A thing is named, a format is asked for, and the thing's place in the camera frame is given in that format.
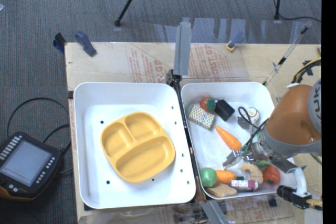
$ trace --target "cracker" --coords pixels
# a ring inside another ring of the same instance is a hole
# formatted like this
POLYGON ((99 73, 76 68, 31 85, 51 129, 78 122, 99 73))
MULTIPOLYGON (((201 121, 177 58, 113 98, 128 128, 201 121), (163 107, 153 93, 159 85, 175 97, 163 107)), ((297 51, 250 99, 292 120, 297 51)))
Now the cracker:
POLYGON ((205 188, 205 190, 218 198, 233 196, 237 194, 236 189, 231 188, 226 184, 216 184, 212 188, 205 188))

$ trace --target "toy carrot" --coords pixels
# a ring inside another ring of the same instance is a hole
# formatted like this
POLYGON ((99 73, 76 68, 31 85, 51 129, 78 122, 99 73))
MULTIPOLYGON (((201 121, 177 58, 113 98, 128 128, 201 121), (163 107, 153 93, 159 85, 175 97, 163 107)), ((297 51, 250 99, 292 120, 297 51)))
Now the toy carrot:
POLYGON ((215 126, 217 132, 222 137, 224 142, 235 151, 239 151, 241 148, 241 142, 234 137, 232 134, 230 134, 228 131, 225 131, 223 128, 219 127, 218 125, 215 126))
POLYGON ((223 183, 230 184, 231 180, 236 180, 237 176, 234 172, 228 170, 215 170, 217 174, 217 180, 223 183))

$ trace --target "black cable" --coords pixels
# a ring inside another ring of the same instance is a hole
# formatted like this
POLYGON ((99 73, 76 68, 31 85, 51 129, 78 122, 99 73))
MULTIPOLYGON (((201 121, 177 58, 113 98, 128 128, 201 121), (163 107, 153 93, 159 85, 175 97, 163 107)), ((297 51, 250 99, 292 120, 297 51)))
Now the black cable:
MULTIPOLYGON (((276 4, 275 0, 273 0, 273 3, 274 3, 274 7, 276 8, 277 4, 276 4)), ((318 20, 316 18, 309 17, 309 16, 302 16, 302 17, 296 17, 296 18, 285 18, 285 17, 281 16, 280 13, 279 13, 279 16, 284 20, 312 19, 312 20, 316 20, 320 23, 322 22, 321 20, 318 20)))
POLYGON ((28 206, 25 206, 25 207, 38 220, 38 222, 40 222, 41 224, 44 224, 44 222, 39 218, 39 216, 31 208, 29 208, 28 206))
MULTIPOLYGON (((70 123, 63 124, 63 125, 57 127, 56 129, 54 129, 54 130, 53 130, 50 134, 48 134, 47 137, 43 140, 43 143, 45 143, 45 142, 48 140, 48 138, 49 138, 52 134, 54 134, 54 133, 57 132, 59 129, 62 129, 62 128, 64 128, 64 127, 70 127, 70 123)), ((61 149, 61 151, 62 151, 63 154, 64 154, 65 151, 69 148, 70 144, 71 144, 71 139, 69 139, 68 144, 66 145, 66 147, 64 147, 64 148, 61 149)))
POLYGON ((9 117, 9 120, 7 122, 7 130, 6 130, 6 134, 7 134, 7 137, 9 137, 9 124, 12 120, 12 117, 14 116, 15 112, 21 107, 23 106, 24 104, 26 103, 29 103, 29 102, 32 102, 32 101, 35 101, 35 100, 49 100, 49 101, 52 101, 54 103, 57 103, 57 104, 60 104, 61 106, 63 106, 63 108, 67 111, 67 113, 69 114, 69 110, 67 109, 67 107, 65 105, 63 105, 61 102, 55 100, 55 99, 52 99, 52 98, 49 98, 49 97, 35 97, 35 98, 31 98, 31 99, 28 99, 26 101, 24 101, 23 103, 21 103, 19 106, 17 106, 17 108, 11 113, 10 117, 9 117))
POLYGON ((302 80, 303 75, 308 72, 311 68, 315 66, 320 66, 322 64, 322 59, 317 58, 316 60, 310 61, 308 64, 306 64, 304 67, 302 67, 293 77, 293 80, 291 83, 300 83, 302 80))
POLYGON ((261 125, 257 127, 257 129, 254 131, 254 133, 251 135, 251 138, 245 143, 245 146, 247 146, 246 150, 250 150, 251 148, 251 142, 253 138, 256 136, 256 134, 261 130, 261 128, 266 124, 269 118, 265 119, 261 125))
POLYGON ((246 110, 244 107, 242 107, 242 106, 238 107, 238 112, 239 112, 240 116, 242 116, 242 118, 243 118, 245 121, 247 121, 247 123, 248 123, 249 125, 252 125, 254 128, 258 128, 258 126, 254 125, 254 124, 252 123, 252 121, 251 121, 251 117, 250 117, 250 115, 248 114, 247 110, 246 110), (241 113, 240 110, 244 110, 244 112, 245 112, 247 118, 245 118, 245 116, 241 113))
MULTIPOLYGON (((19 106, 17 106, 16 109, 11 113, 11 115, 10 115, 10 117, 9 117, 9 120, 8 120, 8 122, 7 122, 7 131, 6 131, 7 137, 9 137, 9 125, 10 125, 10 122, 11 122, 11 120, 12 120, 12 118, 13 118, 15 112, 16 112, 20 107, 22 107, 24 104, 27 104, 27 103, 32 102, 32 101, 35 101, 35 100, 48 100, 48 101, 52 101, 52 102, 54 102, 54 103, 57 103, 57 104, 63 106, 63 108, 67 111, 67 114, 69 115, 69 110, 67 109, 67 107, 66 107, 64 104, 62 104, 61 102, 59 102, 59 101, 57 101, 57 100, 55 100, 55 99, 52 99, 52 98, 49 98, 49 97, 36 97, 36 98, 28 99, 28 100, 22 102, 19 106)), ((46 136, 46 138, 43 140, 43 143, 45 143, 45 142, 48 140, 48 138, 49 138, 51 135, 53 135, 55 132, 57 132, 59 129, 61 129, 61 128, 65 128, 65 127, 70 127, 70 124, 69 124, 69 123, 66 123, 66 124, 63 124, 63 125, 57 127, 56 129, 54 129, 51 133, 49 133, 49 134, 46 136)), ((61 149, 61 152, 62 152, 63 155, 64 155, 65 152, 68 150, 68 148, 70 147, 70 145, 71 145, 71 138, 69 139, 67 145, 66 145, 64 148, 61 149)), ((59 174, 64 174, 64 173, 69 172, 69 171, 71 171, 71 170, 72 170, 72 168, 69 168, 69 169, 67 169, 67 170, 60 171, 59 174)))
POLYGON ((319 160, 314 154, 312 154, 312 153, 310 153, 310 156, 312 156, 313 157, 313 159, 315 160, 315 161, 317 161, 319 164, 321 164, 322 165, 322 161, 321 160, 319 160))

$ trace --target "black connector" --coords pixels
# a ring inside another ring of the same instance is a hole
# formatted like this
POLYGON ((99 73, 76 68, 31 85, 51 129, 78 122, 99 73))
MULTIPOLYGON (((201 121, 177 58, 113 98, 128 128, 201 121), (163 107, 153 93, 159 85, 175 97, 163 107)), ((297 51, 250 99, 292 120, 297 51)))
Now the black connector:
POLYGON ((296 195, 294 193, 295 191, 296 190, 291 187, 281 185, 277 189, 277 194, 279 195, 279 197, 283 198, 284 200, 292 202, 293 205, 296 207, 299 207, 301 209, 309 208, 310 205, 309 203, 307 203, 307 200, 311 199, 311 195, 301 197, 301 196, 296 195))

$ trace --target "cardboard surface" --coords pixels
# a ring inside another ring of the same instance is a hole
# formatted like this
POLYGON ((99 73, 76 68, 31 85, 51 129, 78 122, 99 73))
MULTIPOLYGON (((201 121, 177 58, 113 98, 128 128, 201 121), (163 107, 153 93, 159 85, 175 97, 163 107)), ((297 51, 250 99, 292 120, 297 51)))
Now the cardboard surface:
MULTIPOLYGON (((65 45, 66 71, 69 91, 73 91, 82 82, 160 82, 164 83, 166 74, 174 65, 175 44, 170 43, 110 43, 93 42, 97 54, 88 56, 79 43, 65 45)), ((233 52, 225 49, 226 44, 192 44, 190 54, 188 82, 227 82, 257 81, 262 83, 271 73, 274 63, 278 63, 290 44, 239 44, 233 52)), ((286 62, 282 65, 272 83, 267 86, 274 104, 287 91, 293 76, 303 67, 305 62, 320 57, 321 45, 297 45, 286 62)), ((304 76, 302 83, 313 85, 321 77, 321 67, 314 67, 304 76)), ((101 210, 84 210, 78 189, 77 141, 74 120, 73 99, 69 99, 73 169, 75 177, 77 218, 79 223, 97 223, 90 220, 105 217, 106 222, 115 212, 101 210)), ((322 194, 322 167, 309 154, 294 157, 297 165, 307 165, 304 173, 309 191, 314 198, 322 194)), ((260 205, 253 200, 251 204, 260 205)), ((279 207, 265 206, 239 207, 244 202, 236 200, 228 217, 236 223, 322 223, 322 212, 314 209, 302 210, 292 203, 280 199, 279 207)), ((193 217, 187 213, 185 222, 178 221, 180 212, 171 207, 153 208, 149 213, 155 223, 190 223, 193 217)), ((149 223, 145 218, 132 219, 133 223, 149 223)))

